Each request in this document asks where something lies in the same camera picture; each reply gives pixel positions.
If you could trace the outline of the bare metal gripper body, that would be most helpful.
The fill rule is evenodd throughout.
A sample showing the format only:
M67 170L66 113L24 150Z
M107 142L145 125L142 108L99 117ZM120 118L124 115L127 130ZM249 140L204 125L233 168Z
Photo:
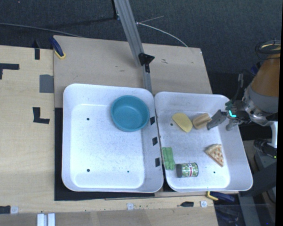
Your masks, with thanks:
M247 104L241 100L228 101L226 111L230 123L234 125L254 122L261 126L270 126L278 121L278 113L267 113L253 103Z

